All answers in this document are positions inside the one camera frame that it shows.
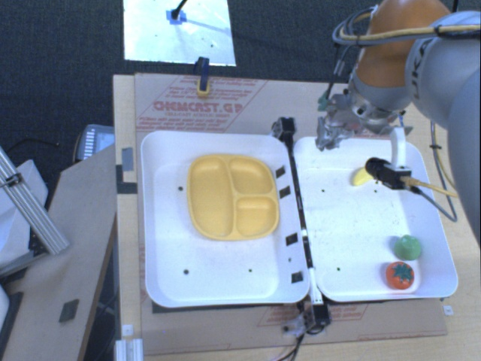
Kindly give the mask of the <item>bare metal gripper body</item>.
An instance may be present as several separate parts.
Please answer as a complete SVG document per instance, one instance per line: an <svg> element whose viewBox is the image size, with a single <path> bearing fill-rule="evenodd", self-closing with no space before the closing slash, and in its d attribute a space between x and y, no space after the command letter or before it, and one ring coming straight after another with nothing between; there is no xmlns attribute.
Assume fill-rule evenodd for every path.
<svg viewBox="0 0 481 361"><path fill-rule="evenodd" d="M398 118L397 111L377 108L355 93L336 94L331 98L325 93L318 103L318 110L324 115L318 118L317 130L326 128L329 141L331 135L341 133L346 135L346 139L366 132L387 135L392 129L392 123Z"/></svg>

